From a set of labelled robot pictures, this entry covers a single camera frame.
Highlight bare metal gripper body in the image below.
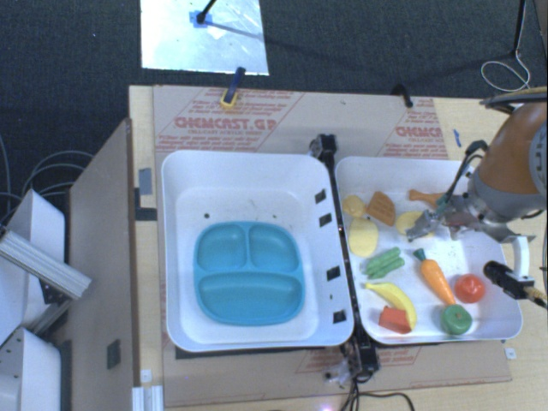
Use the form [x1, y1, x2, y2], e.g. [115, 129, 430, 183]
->
[435, 194, 537, 244]

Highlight yellow round toy food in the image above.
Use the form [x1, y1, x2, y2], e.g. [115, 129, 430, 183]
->
[395, 211, 434, 237]

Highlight brown toy chicken drumstick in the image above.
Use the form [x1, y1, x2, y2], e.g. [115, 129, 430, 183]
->
[408, 188, 447, 207]

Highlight brown toy biscuit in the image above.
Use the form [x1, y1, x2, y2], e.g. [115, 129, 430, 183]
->
[365, 191, 397, 228]

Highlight orange toy carrot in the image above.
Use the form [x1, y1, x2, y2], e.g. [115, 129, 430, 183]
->
[412, 247, 457, 307]

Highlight green toy beans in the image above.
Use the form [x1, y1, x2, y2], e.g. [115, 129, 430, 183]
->
[364, 246, 406, 281]

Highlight red toy tomato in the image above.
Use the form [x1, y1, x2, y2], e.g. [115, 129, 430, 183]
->
[453, 273, 486, 305]

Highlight yellow oval toy potato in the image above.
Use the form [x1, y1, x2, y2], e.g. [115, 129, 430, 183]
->
[347, 217, 380, 259]

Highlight small yellow toy food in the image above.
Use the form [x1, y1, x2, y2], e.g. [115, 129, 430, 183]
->
[342, 194, 367, 219]

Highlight yellow banana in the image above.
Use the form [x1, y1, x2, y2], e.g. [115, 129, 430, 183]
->
[364, 281, 418, 331]

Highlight thin black and white rod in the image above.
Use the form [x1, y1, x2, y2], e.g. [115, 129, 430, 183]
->
[323, 151, 367, 352]

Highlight white plastic tray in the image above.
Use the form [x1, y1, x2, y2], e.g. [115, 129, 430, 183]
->
[160, 149, 356, 354]
[334, 156, 525, 346]

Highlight green toy apple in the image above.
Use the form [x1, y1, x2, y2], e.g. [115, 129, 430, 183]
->
[440, 304, 474, 336]

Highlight red toy wedge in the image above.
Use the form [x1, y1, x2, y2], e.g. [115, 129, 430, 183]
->
[378, 306, 412, 335]

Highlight blue divided plate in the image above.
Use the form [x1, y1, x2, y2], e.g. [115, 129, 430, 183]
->
[193, 221, 307, 327]

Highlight brown cardboard board, red print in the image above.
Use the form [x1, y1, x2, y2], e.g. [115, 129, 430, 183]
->
[152, 85, 514, 408]

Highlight black cylinder on white bracket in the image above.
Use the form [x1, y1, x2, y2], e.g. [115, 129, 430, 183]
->
[483, 235, 537, 301]

